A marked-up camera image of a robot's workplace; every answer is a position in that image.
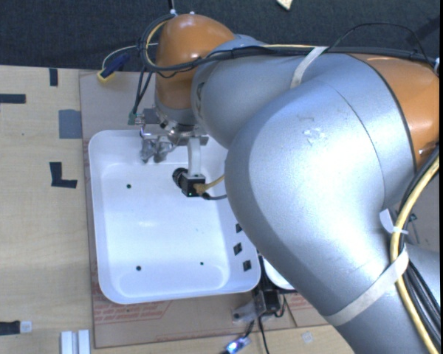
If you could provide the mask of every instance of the wooden surface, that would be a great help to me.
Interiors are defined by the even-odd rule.
[[[80,139],[59,139],[58,112],[80,110],[78,70],[0,66],[0,93],[27,102],[0,106],[0,322],[31,321],[32,332],[0,336],[0,354],[59,353],[62,331],[90,330],[92,298]],[[75,189],[51,187],[62,162]],[[261,354],[261,335],[243,354]],[[235,337],[173,341],[92,353],[221,353]],[[271,354],[352,353],[330,326],[267,332]]]

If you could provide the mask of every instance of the dark floor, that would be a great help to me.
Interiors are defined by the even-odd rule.
[[[439,56],[440,0],[174,0],[178,13],[217,19],[271,44],[331,45],[358,24],[382,22],[415,32]],[[134,45],[168,0],[0,0],[0,64],[99,69],[108,53]],[[407,29],[362,27],[342,43],[418,49]],[[126,70],[139,70],[137,57]]]

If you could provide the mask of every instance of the cardboard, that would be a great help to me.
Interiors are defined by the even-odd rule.
[[[103,130],[139,129],[127,124],[128,113],[134,105],[138,77],[138,73],[117,72],[107,83],[101,83],[95,71],[81,71],[79,77],[95,347],[241,335],[247,329],[247,323],[233,322],[232,311],[249,303],[252,300],[251,292],[118,305],[108,300],[100,290],[90,187],[89,140]],[[150,108],[153,101],[154,79],[148,86],[139,111],[143,107]],[[263,323],[265,330],[327,324],[300,294],[287,294],[286,301],[286,313],[281,318],[267,319]]]

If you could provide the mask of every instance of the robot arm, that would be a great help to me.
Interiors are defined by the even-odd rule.
[[[163,23],[147,62],[156,107],[228,149],[227,197],[256,248],[356,353],[437,353],[439,321],[414,321],[399,285],[413,263],[439,309],[439,255],[380,221],[418,173],[437,171],[433,67],[328,51],[312,61],[311,47],[266,45],[199,15]]]

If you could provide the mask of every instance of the white triangle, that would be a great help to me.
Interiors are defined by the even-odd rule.
[[[290,6],[292,5],[292,0],[276,0],[276,1],[285,10],[290,10]]]

